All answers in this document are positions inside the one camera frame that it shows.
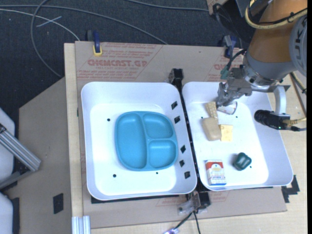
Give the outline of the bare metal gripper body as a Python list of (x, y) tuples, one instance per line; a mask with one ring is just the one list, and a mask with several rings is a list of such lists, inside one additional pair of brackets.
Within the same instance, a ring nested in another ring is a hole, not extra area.
[(226, 82), (227, 97), (250, 96), (253, 91), (267, 90), (271, 80), (265, 79), (251, 68), (232, 68)]

